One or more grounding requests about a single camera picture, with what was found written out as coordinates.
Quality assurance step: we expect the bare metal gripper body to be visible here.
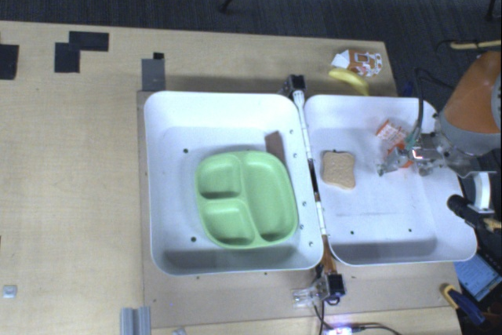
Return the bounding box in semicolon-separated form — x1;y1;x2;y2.
406;132;474;178

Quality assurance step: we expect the orange and white packet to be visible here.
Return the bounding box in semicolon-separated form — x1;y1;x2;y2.
375;118;413;169

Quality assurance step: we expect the tan bread slice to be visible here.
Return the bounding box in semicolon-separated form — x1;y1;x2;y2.
321;150;358;191

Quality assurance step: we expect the white plastic tray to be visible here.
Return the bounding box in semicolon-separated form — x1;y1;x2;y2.
303;94;479;268
143;90;325;277

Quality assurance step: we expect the thin black and white rod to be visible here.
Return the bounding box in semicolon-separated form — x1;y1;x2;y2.
292;89;339;275

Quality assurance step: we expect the yellow banana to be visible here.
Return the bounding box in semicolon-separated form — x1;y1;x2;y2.
328;67;371;96

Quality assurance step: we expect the orange and white carton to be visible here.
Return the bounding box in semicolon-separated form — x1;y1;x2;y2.
331;48;384;78

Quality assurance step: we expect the green divided plate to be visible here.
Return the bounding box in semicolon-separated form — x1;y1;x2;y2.
194;150;300;249

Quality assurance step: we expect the black cylinder on white bracket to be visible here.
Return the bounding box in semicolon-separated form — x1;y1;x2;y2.
446;170;496;233

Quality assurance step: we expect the black block with thin wires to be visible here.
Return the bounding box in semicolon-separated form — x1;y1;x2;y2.
326;272;347;306
286;74;307;93

